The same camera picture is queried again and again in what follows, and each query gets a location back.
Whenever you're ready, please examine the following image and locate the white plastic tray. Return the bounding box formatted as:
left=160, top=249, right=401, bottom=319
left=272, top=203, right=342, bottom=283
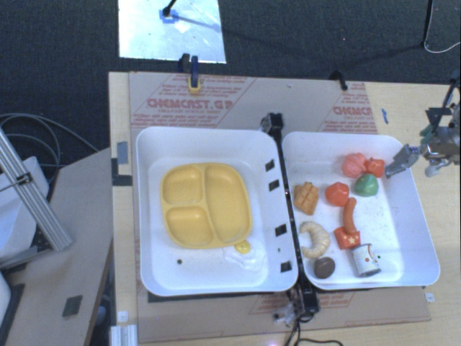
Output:
left=135, top=125, right=300, bottom=298
left=281, top=131, right=442, bottom=291

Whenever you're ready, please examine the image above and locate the orange sausage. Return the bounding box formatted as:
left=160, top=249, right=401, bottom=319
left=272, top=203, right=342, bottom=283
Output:
left=342, top=197, right=359, bottom=235

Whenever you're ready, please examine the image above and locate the brown biscuit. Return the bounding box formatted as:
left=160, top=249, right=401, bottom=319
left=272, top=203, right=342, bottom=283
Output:
left=313, top=256, right=336, bottom=280

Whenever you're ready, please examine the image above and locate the thin black rod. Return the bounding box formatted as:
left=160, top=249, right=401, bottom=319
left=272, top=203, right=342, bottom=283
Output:
left=272, top=130, right=309, bottom=301

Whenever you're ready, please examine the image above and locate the red cube with star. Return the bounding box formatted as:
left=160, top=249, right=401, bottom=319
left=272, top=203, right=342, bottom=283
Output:
left=333, top=226, right=362, bottom=251

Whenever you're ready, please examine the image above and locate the pink peach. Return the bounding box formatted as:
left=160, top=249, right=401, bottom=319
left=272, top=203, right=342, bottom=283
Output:
left=341, top=152, right=369, bottom=178

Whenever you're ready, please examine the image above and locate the white and yellow fried egg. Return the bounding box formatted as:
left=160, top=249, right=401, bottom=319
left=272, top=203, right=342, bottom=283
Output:
left=222, top=239, right=267, bottom=271

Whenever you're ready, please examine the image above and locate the yellow divided plate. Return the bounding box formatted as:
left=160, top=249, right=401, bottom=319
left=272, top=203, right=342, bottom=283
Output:
left=159, top=162, right=254, bottom=250

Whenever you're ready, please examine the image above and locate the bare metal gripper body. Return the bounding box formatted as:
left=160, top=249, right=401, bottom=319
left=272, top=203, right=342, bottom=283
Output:
left=419, top=105, right=461, bottom=161

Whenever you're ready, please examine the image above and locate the red-orange strawberry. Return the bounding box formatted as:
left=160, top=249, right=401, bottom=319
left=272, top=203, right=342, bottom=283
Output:
left=363, top=156, right=386, bottom=178

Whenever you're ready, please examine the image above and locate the brown cardboard board red print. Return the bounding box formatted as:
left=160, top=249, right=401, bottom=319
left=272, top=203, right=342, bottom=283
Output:
left=127, top=71, right=432, bottom=344

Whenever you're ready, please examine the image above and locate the orange tomato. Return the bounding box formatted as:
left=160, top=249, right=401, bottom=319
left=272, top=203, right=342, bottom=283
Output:
left=325, top=181, right=351, bottom=208

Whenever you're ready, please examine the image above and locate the orange waffle slice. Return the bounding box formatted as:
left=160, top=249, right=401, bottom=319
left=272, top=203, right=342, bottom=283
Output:
left=292, top=181, right=321, bottom=216

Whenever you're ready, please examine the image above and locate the green pear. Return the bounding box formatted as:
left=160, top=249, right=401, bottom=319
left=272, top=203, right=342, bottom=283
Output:
left=353, top=172, right=380, bottom=198

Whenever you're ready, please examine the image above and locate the beige croissant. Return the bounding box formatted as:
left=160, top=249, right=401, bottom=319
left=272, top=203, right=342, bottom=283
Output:
left=299, top=221, right=331, bottom=260

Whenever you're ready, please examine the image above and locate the small white can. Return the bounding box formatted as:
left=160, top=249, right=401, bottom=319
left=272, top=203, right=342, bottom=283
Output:
left=350, top=242, right=382, bottom=278

